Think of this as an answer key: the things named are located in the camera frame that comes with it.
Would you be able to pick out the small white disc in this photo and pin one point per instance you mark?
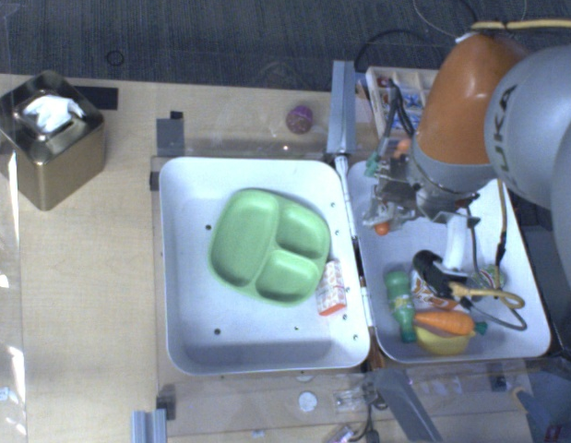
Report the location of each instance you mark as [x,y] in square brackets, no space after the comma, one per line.
[307,401]

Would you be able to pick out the wooden compartment box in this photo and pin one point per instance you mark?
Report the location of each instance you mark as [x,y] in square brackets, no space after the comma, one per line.
[382,99]

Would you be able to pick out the gold tissue box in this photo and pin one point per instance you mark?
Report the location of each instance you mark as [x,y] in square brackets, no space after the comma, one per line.
[54,164]

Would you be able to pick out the red green white can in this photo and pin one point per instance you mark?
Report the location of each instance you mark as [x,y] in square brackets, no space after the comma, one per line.
[490,276]

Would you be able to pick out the orange and white carton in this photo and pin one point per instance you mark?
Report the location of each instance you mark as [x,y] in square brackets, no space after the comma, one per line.
[332,289]

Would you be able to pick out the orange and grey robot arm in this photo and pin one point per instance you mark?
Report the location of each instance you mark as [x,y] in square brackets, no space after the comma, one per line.
[469,109]

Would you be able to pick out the green divided plate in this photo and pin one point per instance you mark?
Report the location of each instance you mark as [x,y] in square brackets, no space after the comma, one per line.
[248,233]

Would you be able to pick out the orange carrot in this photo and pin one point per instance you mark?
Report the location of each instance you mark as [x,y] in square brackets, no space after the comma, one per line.
[444,322]

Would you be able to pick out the green bottle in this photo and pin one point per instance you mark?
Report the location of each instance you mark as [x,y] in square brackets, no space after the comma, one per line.
[401,302]

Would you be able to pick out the orange and white packet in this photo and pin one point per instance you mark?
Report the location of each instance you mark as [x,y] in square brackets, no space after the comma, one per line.
[423,295]

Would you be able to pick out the purple round object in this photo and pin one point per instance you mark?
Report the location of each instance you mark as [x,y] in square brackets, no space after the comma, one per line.
[299,119]

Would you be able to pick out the yellow bowl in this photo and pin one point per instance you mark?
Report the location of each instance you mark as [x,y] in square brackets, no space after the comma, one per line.
[442,345]

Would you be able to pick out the white plastic tray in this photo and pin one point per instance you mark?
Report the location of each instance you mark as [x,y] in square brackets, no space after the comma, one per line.
[197,293]
[511,335]

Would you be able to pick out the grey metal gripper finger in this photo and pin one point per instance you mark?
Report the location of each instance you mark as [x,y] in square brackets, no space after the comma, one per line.
[371,214]
[396,219]

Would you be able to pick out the small orange toy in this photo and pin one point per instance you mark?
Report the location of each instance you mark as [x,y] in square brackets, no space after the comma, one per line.
[382,229]

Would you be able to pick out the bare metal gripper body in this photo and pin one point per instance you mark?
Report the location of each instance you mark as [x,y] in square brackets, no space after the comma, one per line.
[398,187]

